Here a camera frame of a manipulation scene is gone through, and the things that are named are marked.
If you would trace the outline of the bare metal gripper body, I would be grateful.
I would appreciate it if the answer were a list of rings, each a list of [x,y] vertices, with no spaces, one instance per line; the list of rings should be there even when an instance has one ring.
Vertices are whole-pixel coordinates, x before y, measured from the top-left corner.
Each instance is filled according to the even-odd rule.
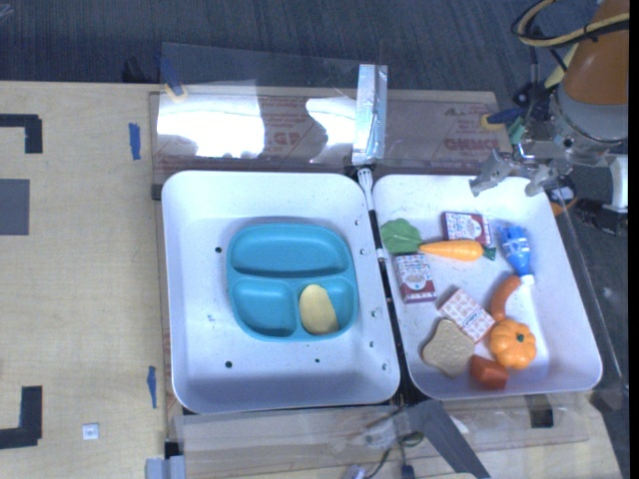
[[[514,146],[514,153],[518,160],[529,165],[605,167],[611,151],[621,145],[621,141],[555,135],[546,140],[524,138]]]

